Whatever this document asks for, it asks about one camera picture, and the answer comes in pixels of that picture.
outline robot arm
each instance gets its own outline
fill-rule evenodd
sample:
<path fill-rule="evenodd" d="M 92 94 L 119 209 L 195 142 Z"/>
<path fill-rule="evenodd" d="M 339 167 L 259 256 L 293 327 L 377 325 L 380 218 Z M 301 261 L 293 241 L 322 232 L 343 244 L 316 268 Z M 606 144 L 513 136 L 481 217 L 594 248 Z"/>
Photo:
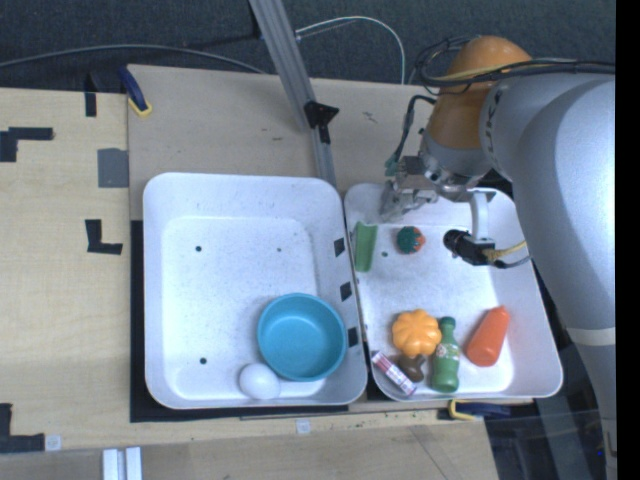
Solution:
<path fill-rule="evenodd" d="M 538 62 L 528 76 L 518 69 L 528 59 L 500 38 L 462 47 L 418 155 L 398 159 L 381 213 L 393 219 L 437 197 L 470 201 L 491 168 L 511 182 L 529 253 L 589 373 L 615 478 L 615 74 Z M 493 71 L 497 83 L 461 85 L 504 64 L 514 68 Z"/>

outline white ball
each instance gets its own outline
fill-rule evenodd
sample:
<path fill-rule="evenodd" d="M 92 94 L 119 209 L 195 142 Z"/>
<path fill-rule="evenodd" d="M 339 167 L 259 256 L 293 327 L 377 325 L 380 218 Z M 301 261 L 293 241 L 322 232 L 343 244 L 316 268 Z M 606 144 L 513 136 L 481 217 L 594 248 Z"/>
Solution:
<path fill-rule="evenodd" d="M 251 398 L 271 400 L 280 396 L 280 379 L 266 364 L 248 364 L 238 380 L 240 390 Z"/>

